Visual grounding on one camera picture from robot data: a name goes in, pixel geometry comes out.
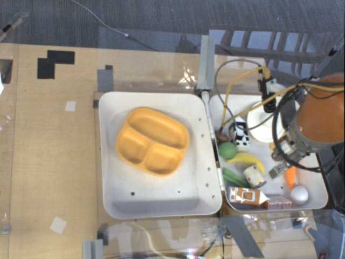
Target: yellow banana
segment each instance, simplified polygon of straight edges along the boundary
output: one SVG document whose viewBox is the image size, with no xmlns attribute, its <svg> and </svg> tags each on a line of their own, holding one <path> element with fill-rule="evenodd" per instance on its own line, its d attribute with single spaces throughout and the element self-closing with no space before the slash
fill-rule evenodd
<svg viewBox="0 0 345 259">
<path fill-rule="evenodd" d="M 240 162 L 249 165 L 256 165 L 261 173 L 265 171 L 264 164 L 261 162 L 261 160 L 250 153 L 239 152 L 232 159 L 228 159 L 226 162 Z"/>
</svg>

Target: toy carrot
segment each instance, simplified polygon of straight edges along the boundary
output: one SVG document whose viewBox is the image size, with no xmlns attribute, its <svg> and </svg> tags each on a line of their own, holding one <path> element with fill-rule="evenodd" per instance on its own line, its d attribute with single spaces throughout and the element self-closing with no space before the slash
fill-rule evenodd
<svg viewBox="0 0 345 259">
<path fill-rule="evenodd" d="M 293 183 L 295 182 L 295 173 L 296 167 L 291 166 L 288 170 L 285 171 L 285 178 L 289 189 L 293 188 Z"/>
</svg>

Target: yellow cable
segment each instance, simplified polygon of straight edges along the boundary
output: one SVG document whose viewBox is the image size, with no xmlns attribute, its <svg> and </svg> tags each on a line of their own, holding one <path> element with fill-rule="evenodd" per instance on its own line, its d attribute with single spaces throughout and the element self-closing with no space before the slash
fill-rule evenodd
<svg viewBox="0 0 345 259">
<path fill-rule="evenodd" d="M 310 87 L 313 87 L 313 88 L 318 88 L 318 89 L 321 89 L 321 90 L 326 90 L 326 91 L 332 91 L 332 92 L 337 92 L 337 91 L 344 91 L 344 87 L 326 87 L 326 86 L 322 86 L 322 85 L 315 85 L 315 84 L 309 84 L 309 83 L 301 83 L 301 84 L 295 84 L 295 85 L 292 85 L 292 86 L 289 86 L 288 88 L 286 89 L 283 89 L 279 92 L 277 92 L 276 94 L 270 96 L 269 98 L 267 98 L 266 100 L 264 100 L 262 103 L 256 105 L 256 106 L 253 106 L 252 108 L 249 108 L 248 110 L 245 110 L 245 111 L 242 111 L 236 115 L 234 115 L 233 117 L 231 117 L 230 119 L 228 119 L 227 121 L 225 121 L 222 125 L 222 128 L 229 122 L 231 122 L 232 120 L 234 120 L 235 118 L 239 117 L 239 116 L 242 116 L 246 113 L 249 113 L 253 110 L 255 110 L 256 108 L 260 107 L 260 106 L 263 106 L 265 104 L 267 104 L 268 102 L 272 101 L 275 97 L 289 91 L 289 90 L 292 90 L 294 89 L 296 86 L 310 86 Z"/>
<path fill-rule="evenodd" d="M 239 80 L 240 78 L 254 72 L 254 71 L 259 71 L 259 70 L 264 70 L 264 77 L 266 79 L 269 79 L 271 77 L 271 71 L 266 67 L 266 66 L 260 66 L 260 67 L 257 67 L 257 68 L 254 68 L 252 70 L 249 70 L 247 72 L 244 72 L 243 74 L 239 75 L 238 77 L 236 77 L 235 79 L 233 79 L 229 85 L 227 86 L 227 89 L 226 89 L 226 95 L 225 95 L 225 100 L 224 100 L 224 109 L 223 109 L 223 115 L 222 115 L 222 123 L 221 123 L 221 127 L 224 127 L 223 123 L 224 123 L 224 120 L 225 120 L 225 115 L 226 115 L 226 107 L 227 107 L 227 99 L 229 97 L 229 93 L 230 93 L 230 88 L 232 87 L 232 85 L 237 81 Z"/>
</svg>

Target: wooden table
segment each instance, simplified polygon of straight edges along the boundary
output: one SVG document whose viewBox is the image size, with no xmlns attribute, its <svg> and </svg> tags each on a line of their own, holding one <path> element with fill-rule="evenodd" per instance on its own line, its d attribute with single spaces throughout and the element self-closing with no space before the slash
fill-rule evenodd
<svg viewBox="0 0 345 259">
<path fill-rule="evenodd" d="M 7 45 L 11 44 L 0 44 L 3 51 L 0 58 L 9 56 L 5 53 L 9 50 Z M 0 213 L 7 213 L 5 222 L 11 224 L 12 231 L 9 236 L 0 235 L 0 258 L 82 258 L 83 241 L 96 238 L 98 208 L 102 208 L 102 201 L 97 197 L 93 108 L 97 70 L 112 65 L 115 88 L 189 92 L 192 90 L 179 82 L 186 72 L 197 78 L 199 55 L 33 45 L 11 47 L 17 51 L 9 58 L 13 58 L 13 74 L 18 73 L 18 77 L 13 77 L 6 91 L 16 95 L 16 102 L 12 109 L 1 107 L 0 113 L 12 110 L 15 120 L 5 130 L 6 135 L 0 132 L 0 148 L 4 151 L 14 135 L 13 163 L 12 154 L 0 153 L 3 163 L 0 165 Z M 75 63 L 56 64 L 55 79 L 37 79 L 38 58 L 46 58 L 48 50 L 74 51 Z M 217 56 L 216 67 L 227 59 Z M 225 86 L 229 78 L 251 68 L 243 63 L 225 68 L 219 82 Z M 242 80 L 234 93 L 257 93 L 254 77 Z M 75 111 L 65 111 L 68 101 L 76 102 Z M 56 216 L 67 222 L 61 234 L 50 229 Z M 128 239 L 133 240 L 140 231 L 134 229 L 131 235 L 124 222 L 113 224 Z M 169 243 L 159 239 L 162 231 L 158 223 L 138 221 L 138 224 L 151 231 L 157 249 L 169 250 Z M 188 229 L 188 222 L 183 219 L 170 224 L 175 227 L 172 235 L 177 240 L 186 233 L 181 226 L 186 225 Z M 265 229 L 253 232 L 259 246 L 266 249 L 267 258 L 277 258 L 278 253 L 283 257 L 314 258 L 312 242 L 302 230 L 297 231 L 289 230 L 290 236 L 278 236 L 277 231 Z M 145 247 L 151 248 L 150 245 L 135 247 L 132 242 L 131 249 L 140 251 Z M 118 243 L 113 247 L 116 248 L 121 249 L 121 245 Z M 212 249 L 209 258 L 220 258 L 220 250 L 221 247 Z M 230 256 L 242 258 L 233 240 L 226 242 L 226 258 Z"/>
</svg>

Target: orange divided plate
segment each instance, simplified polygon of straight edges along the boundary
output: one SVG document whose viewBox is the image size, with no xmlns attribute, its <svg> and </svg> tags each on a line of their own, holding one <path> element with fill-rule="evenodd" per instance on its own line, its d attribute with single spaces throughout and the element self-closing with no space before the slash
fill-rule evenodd
<svg viewBox="0 0 345 259">
<path fill-rule="evenodd" d="M 177 170 L 189 144 L 189 133 L 179 121 L 147 107 L 131 111 L 119 131 L 119 157 L 144 172 L 167 176 Z"/>
</svg>

